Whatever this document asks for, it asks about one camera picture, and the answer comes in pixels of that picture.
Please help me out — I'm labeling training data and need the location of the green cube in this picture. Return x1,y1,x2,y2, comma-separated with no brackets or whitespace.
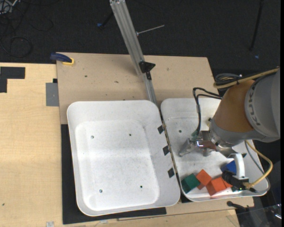
180,173,201,194

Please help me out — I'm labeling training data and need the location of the orange cube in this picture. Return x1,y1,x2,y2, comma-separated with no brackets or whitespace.
205,176,233,197
195,169,213,190

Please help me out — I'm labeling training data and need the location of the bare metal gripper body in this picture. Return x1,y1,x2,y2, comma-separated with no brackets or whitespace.
195,130,235,157

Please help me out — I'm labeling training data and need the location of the blue cube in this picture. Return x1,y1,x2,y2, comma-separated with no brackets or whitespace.
220,160,238,175

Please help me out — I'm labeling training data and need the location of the white plastic tray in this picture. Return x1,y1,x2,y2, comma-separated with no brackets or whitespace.
66,99,181,217
160,97,270,203

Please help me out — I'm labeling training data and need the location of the brown flat board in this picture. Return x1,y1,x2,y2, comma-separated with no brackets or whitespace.
55,52,255,218

